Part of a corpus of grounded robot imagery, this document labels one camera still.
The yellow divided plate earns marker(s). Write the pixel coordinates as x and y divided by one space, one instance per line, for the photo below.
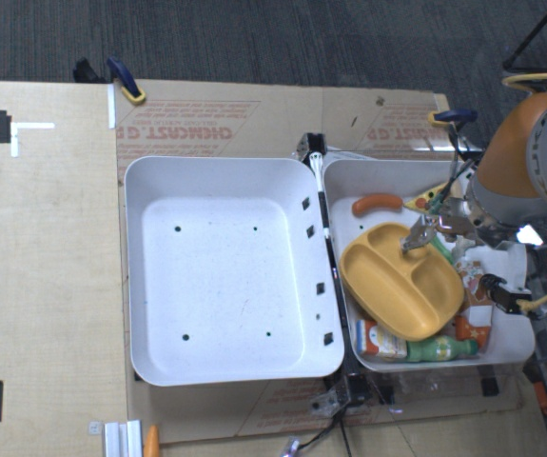
396 284

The orange bottle with star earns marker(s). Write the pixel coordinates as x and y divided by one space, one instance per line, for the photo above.
470 331

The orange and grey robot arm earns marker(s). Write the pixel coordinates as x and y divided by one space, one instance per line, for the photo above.
515 155

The white plastic tray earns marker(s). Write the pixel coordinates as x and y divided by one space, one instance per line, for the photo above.
511 341
216 274

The green plastic bottle yellow label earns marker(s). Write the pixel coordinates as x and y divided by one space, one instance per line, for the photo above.
437 349

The yellow toy pizza slice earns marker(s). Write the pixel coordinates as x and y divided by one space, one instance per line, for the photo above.
420 202

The brown cardboard board red print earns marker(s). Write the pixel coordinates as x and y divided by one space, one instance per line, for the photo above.
216 126

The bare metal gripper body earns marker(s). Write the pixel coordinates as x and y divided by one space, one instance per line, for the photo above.
463 224

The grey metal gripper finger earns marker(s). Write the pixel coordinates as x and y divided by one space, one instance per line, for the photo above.
413 242
429 224

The orange and white carton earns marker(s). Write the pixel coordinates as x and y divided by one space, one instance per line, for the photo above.
380 341

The white and brown carton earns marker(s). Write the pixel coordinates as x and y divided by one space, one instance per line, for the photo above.
477 310

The orange toy sausage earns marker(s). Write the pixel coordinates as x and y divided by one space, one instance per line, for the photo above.
377 204

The thin black and white rod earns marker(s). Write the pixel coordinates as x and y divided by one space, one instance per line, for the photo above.
323 198

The small green bottle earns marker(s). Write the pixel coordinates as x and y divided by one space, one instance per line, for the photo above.
443 251

